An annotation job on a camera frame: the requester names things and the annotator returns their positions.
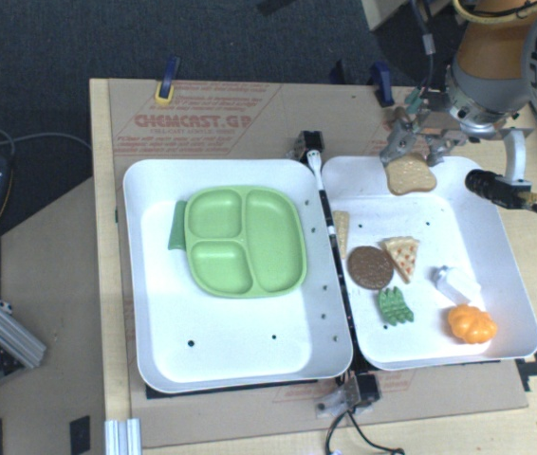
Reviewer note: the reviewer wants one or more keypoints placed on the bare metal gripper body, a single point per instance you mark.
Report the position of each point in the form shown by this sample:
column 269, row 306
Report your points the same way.
column 439, row 126

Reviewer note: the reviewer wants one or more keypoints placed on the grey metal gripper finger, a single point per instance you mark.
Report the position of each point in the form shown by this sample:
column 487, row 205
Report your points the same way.
column 395, row 146
column 438, row 152

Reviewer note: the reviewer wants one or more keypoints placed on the tan bread slice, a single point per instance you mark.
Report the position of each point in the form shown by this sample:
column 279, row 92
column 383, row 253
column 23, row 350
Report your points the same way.
column 411, row 176

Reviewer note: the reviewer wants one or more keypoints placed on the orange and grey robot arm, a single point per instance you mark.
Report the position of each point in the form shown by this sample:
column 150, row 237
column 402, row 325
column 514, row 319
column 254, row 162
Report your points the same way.
column 489, row 50

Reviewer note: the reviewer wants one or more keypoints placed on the white plastic tray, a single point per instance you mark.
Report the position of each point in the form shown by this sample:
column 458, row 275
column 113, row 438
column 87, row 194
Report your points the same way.
column 444, row 225
column 230, row 330

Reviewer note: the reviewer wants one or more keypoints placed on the beige cracker wedge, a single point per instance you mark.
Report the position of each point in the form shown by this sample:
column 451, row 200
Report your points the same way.
column 341, row 232

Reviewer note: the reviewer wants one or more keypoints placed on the thin black and white rod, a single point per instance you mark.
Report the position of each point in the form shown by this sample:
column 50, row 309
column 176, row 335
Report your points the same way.
column 330, row 225

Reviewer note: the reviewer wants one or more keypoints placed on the yellow pizza slice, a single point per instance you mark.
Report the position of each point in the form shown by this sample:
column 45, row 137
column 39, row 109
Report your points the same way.
column 403, row 254

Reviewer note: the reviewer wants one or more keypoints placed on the brown round biscuit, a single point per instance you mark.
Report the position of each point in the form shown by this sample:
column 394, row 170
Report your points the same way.
column 370, row 267

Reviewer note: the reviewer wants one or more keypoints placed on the white plastic bottle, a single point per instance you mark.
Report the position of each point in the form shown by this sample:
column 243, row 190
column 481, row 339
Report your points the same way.
column 458, row 285

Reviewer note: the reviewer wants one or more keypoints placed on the brown cardboard board red print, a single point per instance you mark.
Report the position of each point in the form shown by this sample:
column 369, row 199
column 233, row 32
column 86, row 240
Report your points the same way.
column 259, row 112

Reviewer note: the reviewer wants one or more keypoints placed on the green divided plate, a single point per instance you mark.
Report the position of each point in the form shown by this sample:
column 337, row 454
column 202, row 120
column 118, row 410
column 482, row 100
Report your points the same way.
column 268, row 240

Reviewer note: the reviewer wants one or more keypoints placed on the green leafy vegetable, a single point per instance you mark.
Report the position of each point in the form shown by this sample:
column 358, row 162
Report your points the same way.
column 395, row 307

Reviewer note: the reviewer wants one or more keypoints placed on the green flat piece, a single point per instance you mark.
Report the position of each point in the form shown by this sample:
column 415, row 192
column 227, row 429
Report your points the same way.
column 177, row 228

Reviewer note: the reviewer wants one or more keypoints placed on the black cylinder on white bracket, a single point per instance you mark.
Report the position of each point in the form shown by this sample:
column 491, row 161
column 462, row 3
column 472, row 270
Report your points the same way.
column 498, row 190

